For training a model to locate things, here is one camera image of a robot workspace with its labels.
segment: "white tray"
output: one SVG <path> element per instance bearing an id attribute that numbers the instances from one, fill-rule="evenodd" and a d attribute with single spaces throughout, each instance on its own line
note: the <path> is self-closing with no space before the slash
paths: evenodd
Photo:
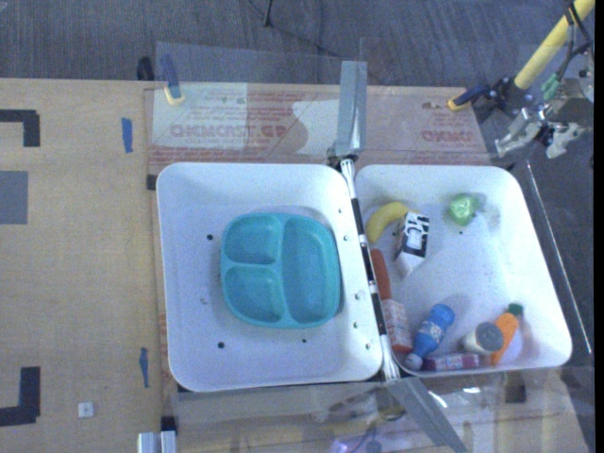
<path id="1" fill-rule="evenodd" d="M 359 381 L 378 372 L 378 328 L 339 173 L 311 164 L 177 163 L 159 175 L 157 194 L 168 359 L 178 383 L 210 392 Z M 222 232 L 240 214 L 269 210 L 309 216 L 334 233 L 342 305 L 320 327 L 254 326 L 227 308 L 220 284 Z"/>
<path id="2" fill-rule="evenodd" d="M 524 195 L 508 172 L 491 166 L 372 165 L 355 180 L 365 223 L 377 207 L 400 200 L 429 217 L 424 262 L 405 279 L 394 265 L 394 225 L 375 247 L 389 270 L 393 298 L 417 330 L 443 302 L 456 313 L 435 354 L 454 352 L 465 333 L 494 320 L 512 301 L 524 307 L 520 332 L 501 362 L 471 371 L 413 372 L 422 377 L 556 367 L 570 358 L 572 341 L 545 264 Z M 485 208 L 468 226 L 446 213 L 457 193 L 480 193 Z M 403 357 L 397 356 L 402 365 Z"/>

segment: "small white square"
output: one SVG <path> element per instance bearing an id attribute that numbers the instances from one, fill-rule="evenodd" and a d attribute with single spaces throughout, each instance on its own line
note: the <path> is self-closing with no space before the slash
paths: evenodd
<path id="1" fill-rule="evenodd" d="M 91 418 L 94 416 L 94 404 L 92 402 L 79 403 L 77 405 L 77 415 L 80 418 Z"/>

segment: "toy carrot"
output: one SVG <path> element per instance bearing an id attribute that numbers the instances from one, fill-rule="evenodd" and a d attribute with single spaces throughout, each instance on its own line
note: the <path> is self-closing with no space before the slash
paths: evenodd
<path id="1" fill-rule="evenodd" d="M 503 334 L 503 347 L 491 354 L 491 364 L 493 366 L 499 363 L 503 353 L 506 352 L 506 349 L 510 345 L 516 330 L 520 326 L 518 317 L 522 315 L 522 312 L 520 304 L 512 303 L 508 306 L 508 310 L 495 320 L 495 325 L 501 329 L 501 333 Z"/>

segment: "gray square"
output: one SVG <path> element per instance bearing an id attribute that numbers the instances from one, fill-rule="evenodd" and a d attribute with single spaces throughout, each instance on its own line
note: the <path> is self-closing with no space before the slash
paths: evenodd
<path id="1" fill-rule="evenodd" d="M 27 171 L 0 171 L 0 225 L 27 225 Z"/>

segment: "banana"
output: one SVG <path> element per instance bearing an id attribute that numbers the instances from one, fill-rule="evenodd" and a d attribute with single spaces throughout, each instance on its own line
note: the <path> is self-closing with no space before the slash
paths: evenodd
<path id="1" fill-rule="evenodd" d="M 369 243 L 375 243 L 384 232 L 386 227 L 394 220 L 400 220 L 410 211 L 400 201 L 392 201 L 378 208 L 370 217 L 365 228 Z"/>

